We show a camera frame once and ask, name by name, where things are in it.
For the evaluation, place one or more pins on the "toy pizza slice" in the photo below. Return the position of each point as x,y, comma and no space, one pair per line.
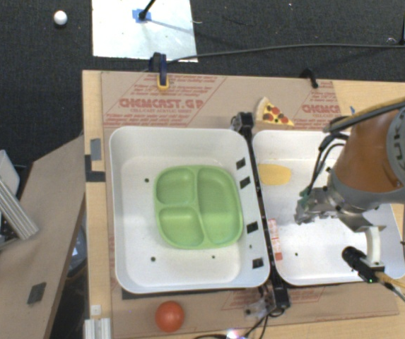
272,113

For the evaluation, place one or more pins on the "brown cardboard board red print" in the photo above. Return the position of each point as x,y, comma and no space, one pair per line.
188,118

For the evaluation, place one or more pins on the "black cylinder on white bracket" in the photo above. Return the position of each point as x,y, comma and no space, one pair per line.
357,260

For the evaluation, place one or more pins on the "red orange ball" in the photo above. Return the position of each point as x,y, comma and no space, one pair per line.
169,316

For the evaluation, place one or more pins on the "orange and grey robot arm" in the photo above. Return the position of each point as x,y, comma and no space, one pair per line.
364,147

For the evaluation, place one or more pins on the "green divided plate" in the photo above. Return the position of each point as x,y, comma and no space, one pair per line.
198,207

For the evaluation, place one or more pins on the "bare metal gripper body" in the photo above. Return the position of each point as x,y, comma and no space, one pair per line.
320,205

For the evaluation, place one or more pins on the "yellow oval toy food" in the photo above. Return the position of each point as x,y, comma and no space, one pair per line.
274,174

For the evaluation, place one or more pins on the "white plastic tray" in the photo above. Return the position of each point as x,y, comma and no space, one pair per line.
135,147
311,260

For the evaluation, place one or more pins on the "white ball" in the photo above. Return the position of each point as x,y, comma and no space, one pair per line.
60,17

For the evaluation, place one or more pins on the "thin black and white rod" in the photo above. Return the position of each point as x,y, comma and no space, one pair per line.
259,189

